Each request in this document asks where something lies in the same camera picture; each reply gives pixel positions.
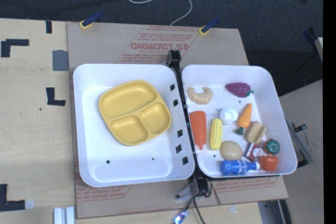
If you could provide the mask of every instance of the cardboard sheet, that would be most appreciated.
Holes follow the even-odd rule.
[[[72,74],[84,63],[163,63],[169,50],[179,50],[181,69],[191,64],[248,65],[238,29],[213,28],[200,36],[196,27],[95,23],[82,30],[68,23],[72,135],[74,140],[77,218],[182,209],[174,193],[188,180],[94,188],[78,171]],[[214,181],[214,193],[201,206],[228,205],[288,197],[282,176]]]

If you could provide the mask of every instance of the blue bottle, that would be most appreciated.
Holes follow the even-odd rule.
[[[249,163],[248,161],[242,159],[235,160],[224,160],[220,163],[220,171],[224,175],[235,174],[241,175],[246,173],[249,170],[259,170],[260,164],[258,162]]]

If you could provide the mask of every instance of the purple grapes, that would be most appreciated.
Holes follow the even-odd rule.
[[[238,97],[248,97],[250,93],[253,92],[251,91],[250,85],[244,82],[230,83],[227,84],[225,87],[230,93],[233,93]]]

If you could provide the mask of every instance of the orange carrot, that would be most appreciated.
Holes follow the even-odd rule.
[[[244,128],[247,128],[251,122],[252,104],[248,104],[238,119],[239,129],[236,134],[242,135]]]
[[[196,145],[203,149],[206,143],[206,115],[203,111],[194,111],[190,115],[191,131]]]

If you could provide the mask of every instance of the plastic toy food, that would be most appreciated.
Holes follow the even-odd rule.
[[[206,143],[206,115],[203,111],[194,111],[189,115],[191,131],[196,145],[203,149]]]
[[[220,163],[220,171],[224,175],[235,174],[241,175],[245,174],[249,170],[259,170],[260,164],[257,162],[249,163],[242,159],[234,159],[231,161],[224,160]]]
[[[244,157],[253,162],[257,157],[260,156],[267,156],[267,153],[265,153],[258,145],[250,143]]]
[[[215,118],[212,121],[210,130],[209,146],[211,150],[216,151],[220,149],[220,145],[222,144],[222,131],[222,121],[218,118]]]
[[[234,141],[224,141],[219,152],[223,159],[241,159],[243,156],[241,147]]]
[[[254,144],[259,144],[266,131],[266,126],[258,121],[253,121],[246,132],[246,140]]]
[[[219,118],[224,125],[230,125],[238,119],[238,113],[232,108],[222,108],[219,112]]]
[[[243,110],[242,114],[238,119],[239,129],[236,131],[236,134],[242,135],[244,128],[249,127],[251,123],[251,115],[252,115],[252,104],[248,104]]]
[[[188,88],[187,94],[190,100],[196,104],[208,104],[212,99],[213,92],[208,87],[202,87],[202,89],[204,91],[203,93],[197,93],[193,87]]]
[[[275,155],[280,151],[280,144],[274,139],[269,139],[264,143],[264,151],[271,155]]]
[[[265,171],[275,171],[278,166],[279,159],[277,156],[261,156],[259,163],[261,169]]]
[[[244,82],[230,83],[227,84],[225,87],[230,93],[233,93],[238,97],[248,97],[250,93],[253,92],[251,91],[250,85]]]

